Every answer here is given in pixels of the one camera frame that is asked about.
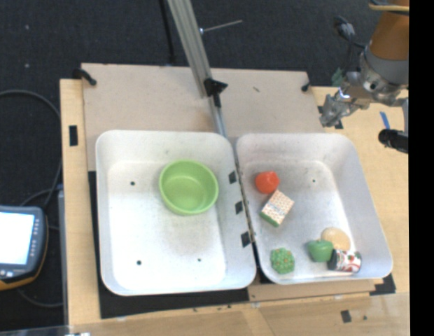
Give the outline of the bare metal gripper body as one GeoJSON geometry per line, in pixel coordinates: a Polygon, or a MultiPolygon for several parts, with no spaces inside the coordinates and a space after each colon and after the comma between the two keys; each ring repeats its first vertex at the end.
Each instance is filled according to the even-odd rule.
{"type": "Polygon", "coordinates": [[[388,107],[408,105],[408,96],[403,92],[406,85],[396,85],[374,71],[347,72],[339,86],[339,99],[350,104],[350,110],[368,109],[371,103],[388,107]]]}

